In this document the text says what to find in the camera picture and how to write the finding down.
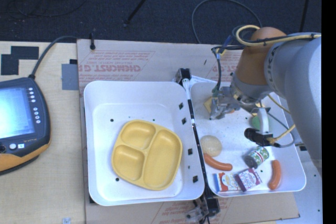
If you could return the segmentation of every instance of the round bun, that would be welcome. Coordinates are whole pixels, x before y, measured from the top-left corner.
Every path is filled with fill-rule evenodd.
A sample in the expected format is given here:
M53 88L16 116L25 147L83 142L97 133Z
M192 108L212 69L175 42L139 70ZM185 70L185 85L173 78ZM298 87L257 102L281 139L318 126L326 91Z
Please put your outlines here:
M222 151L222 144L219 139L213 135L205 135L200 140L203 153L209 154L211 157L216 157Z

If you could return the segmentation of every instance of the button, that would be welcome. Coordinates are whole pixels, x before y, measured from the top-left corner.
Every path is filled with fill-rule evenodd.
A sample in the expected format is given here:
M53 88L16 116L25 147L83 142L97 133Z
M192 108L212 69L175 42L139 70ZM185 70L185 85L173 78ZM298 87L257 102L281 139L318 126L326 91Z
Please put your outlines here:
M16 144L15 143L10 144L9 148L13 151L14 149L16 149Z

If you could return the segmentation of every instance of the cardboard sheet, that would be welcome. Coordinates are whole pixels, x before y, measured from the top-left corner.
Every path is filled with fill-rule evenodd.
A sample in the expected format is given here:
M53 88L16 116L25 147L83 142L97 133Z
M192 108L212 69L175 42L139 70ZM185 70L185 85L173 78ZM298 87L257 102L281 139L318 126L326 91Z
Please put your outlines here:
M94 80L172 81L179 68L190 68L191 74L217 81L217 61L211 52L215 45L167 44L156 42L95 40L77 41L79 93L81 106L83 172L87 223L186 223L186 212L192 201L153 202L127 206L104 207L90 202L83 90ZM230 82L241 51L227 51L221 58L222 82ZM211 224L254 223L299 217L293 193L265 194L219 198L220 213Z

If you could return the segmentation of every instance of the screen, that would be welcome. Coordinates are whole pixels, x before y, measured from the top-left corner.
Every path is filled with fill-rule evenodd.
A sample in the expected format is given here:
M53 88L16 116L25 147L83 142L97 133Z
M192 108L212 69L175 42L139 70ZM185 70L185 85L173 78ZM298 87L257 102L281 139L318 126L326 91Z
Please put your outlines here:
M26 89L0 89L0 139L34 131Z

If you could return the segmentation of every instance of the yellow plate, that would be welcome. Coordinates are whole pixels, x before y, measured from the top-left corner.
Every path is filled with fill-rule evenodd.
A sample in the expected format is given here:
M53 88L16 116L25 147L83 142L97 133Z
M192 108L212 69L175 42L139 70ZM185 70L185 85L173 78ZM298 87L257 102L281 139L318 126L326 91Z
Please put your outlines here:
M174 181L182 157L177 134L158 124L133 120L121 129L111 163L124 180L151 190L162 190Z

